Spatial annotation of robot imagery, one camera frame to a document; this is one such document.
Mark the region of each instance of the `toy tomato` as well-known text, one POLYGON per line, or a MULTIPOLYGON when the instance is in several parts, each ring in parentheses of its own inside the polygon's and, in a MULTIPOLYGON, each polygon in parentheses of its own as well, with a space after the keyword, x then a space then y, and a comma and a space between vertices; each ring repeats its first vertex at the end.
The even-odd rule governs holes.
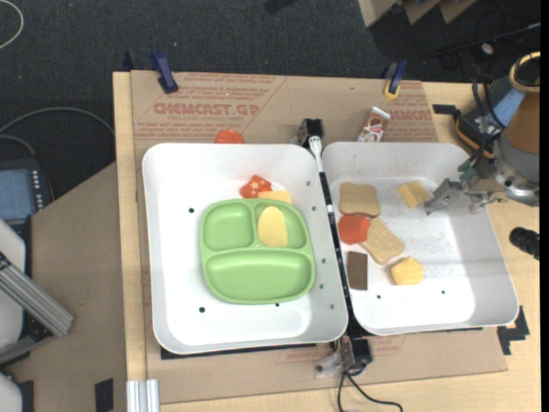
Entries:
POLYGON ((217 133, 214 143, 245 143, 245 140, 236 130, 221 130, 217 133))
POLYGON ((251 180, 240 189, 240 195, 244 198, 257 198, 259 192, 272 191, 271 183, 258 175, 253 175, 251 180))

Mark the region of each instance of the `black floor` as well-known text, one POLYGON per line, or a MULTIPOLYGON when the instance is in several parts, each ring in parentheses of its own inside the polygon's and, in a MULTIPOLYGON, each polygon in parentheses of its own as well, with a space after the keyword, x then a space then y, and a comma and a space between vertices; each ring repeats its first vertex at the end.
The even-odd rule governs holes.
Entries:
MULTIPOLYGON (((81 108, 111 124, 112 72, 123 69, 129 49, 144 69, 160 48, 174 70, 365 78, 405 58, 407 79, 440 82, 468 82, 475 62, 502 76, 540 49, 540 29, 533 29, 499 41, 489 60, 478 47, 430 58, 540 21, 540 0, 480 0, 449 25, 434 9, 412 26, 395 6, 371 28, 357 0, 297 0, 277 11, 266 4, 273 0, 8 1, 21 9, 25 27, 0 49, 0 130, 53 106, 81 108)), ((0 44, 18 26, 16 12, 0 3, 0 44)), ((33 146, 58 197, 114 160, 108 130, 79 113, 34 116, 5 132, 33 146)), ((0 140, 0 160, 26 153, 0 140)))

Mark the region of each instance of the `orange object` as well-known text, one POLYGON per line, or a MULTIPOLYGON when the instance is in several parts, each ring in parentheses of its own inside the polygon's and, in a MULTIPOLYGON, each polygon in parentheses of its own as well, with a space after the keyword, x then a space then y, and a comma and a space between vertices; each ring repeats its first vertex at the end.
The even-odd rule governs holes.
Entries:
POLYGON ((221 130, 214 143, 245 143, 243 136, 236 130, 221 130))
POLYGON ((259 192, 272 191, 271 183, 258 175, 253 175, 251 180, 240 189, 240 195, 244 198, 257 198, 259 192))
POLYGON ((337 223, 340 240, 345 244, 357 244, 368 239, 370 220, 363 215, 344 215, 337 223))

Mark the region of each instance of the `wooden table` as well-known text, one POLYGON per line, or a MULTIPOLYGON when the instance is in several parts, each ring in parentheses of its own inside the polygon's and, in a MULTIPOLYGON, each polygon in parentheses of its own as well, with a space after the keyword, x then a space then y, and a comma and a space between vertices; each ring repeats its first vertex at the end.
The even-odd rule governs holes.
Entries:
MULTIPOLYGON (((472 95, 468 84, 424 83, 423 87, 430 105, 451 104, 458 108, 471 105, 472 95)), ((113 96, 117 134, 126 370, 128 380, 143 381, 148 378, 148 373, 142 310, 130 74, 113 75, 113 96)), ((453 133, 451 116, 433 113, 433 120, 441 142, 458 143, 453 133)), ((407 412, 540 410, 540 264, 508 241, 509 233, 515 227, 526 227, 539 232, 539 209, 508 202, 490 205, 489 212, 530 329, 530 336, 526 341, 513 342, 511 345, 512 355, 507 358, 509 370, 504 373, 369 385, 366 391, 373 397, 396 401, 407 412)), ((185 374, 185 377, 192 378, 192 374, 185 374)), ((170 404, 163 405, 162 410, 333 411, 337 410, 335 395, 334 389, 322 389, 170 404)), ((391 410, 387 406, 366 404, 365 399, 354 388, 344 388, 343 398, 346 409, 391 410)))

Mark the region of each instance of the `green divided plate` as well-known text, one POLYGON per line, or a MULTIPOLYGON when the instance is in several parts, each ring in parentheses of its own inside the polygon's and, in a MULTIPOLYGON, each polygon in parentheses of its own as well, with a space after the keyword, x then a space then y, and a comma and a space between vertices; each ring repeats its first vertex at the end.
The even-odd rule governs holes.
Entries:
POLYGON ((315 280, 311 238, 292 205, 260 198, 226 200, 210 206, 200 223, 202 269, 209 289, 239 304, 295 300, 315 280), (284 214, 287 247, 268 247, 257 236, 259 215, 275 206, 284 214))

